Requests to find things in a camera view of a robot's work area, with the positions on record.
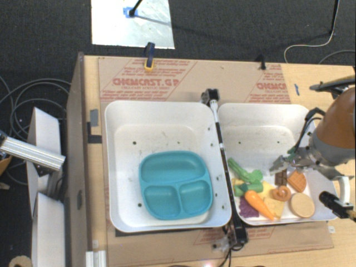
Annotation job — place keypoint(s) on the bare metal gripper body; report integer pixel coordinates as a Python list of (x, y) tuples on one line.
[(303, 157)]

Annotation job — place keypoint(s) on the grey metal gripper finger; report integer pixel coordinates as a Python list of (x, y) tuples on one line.
[(276, 169), (281, 159)]

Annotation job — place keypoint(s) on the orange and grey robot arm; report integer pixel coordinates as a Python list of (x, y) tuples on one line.
[(338, 121)]

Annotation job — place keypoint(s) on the brown toy chocolate bar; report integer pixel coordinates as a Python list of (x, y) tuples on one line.
[(281, 177)]

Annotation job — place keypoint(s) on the yellow toy cheese slice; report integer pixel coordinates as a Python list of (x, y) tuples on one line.
[(268, 188)]

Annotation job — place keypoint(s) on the orange toy waffle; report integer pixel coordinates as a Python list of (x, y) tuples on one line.
[(297, 181)]

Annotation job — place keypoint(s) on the orange toy pretzel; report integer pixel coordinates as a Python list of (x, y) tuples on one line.
[(281, 194)]

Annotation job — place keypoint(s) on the green toy vegetable stalk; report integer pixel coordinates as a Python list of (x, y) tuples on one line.
[(251, 188)]

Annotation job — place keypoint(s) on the white plastic tray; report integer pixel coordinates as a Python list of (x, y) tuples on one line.
[(155, 138), (258, 138)]

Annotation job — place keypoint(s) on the green toy pea pod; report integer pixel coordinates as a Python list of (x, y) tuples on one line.
[(242, 172)]

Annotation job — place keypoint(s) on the yellow toy cheese wedge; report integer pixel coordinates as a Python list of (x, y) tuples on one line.
[(275, 206)]

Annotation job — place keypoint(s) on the orange toy carrot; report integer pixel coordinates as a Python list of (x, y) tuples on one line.
[(257, 203)]

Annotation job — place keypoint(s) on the small yellow toy piece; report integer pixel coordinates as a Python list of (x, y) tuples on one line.
[(237, 182)]

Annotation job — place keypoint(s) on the tan round toy biscuit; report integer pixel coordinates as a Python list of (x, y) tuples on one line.
[(302, 205)]

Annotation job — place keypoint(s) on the purple toy grapes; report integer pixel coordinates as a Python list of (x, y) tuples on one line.
[(246, 208)]

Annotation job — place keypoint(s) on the thin black and white rod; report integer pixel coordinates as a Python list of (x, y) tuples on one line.
[(219, 135)]

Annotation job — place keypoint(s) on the teal divided plate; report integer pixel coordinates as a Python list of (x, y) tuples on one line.
[(172, 185)]

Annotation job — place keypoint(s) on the brown cardboard board red print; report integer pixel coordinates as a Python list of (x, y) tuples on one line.
[(178, 79)]

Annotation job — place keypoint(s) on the black cylinder on white bracket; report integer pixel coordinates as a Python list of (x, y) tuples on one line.
[(333, 202)]

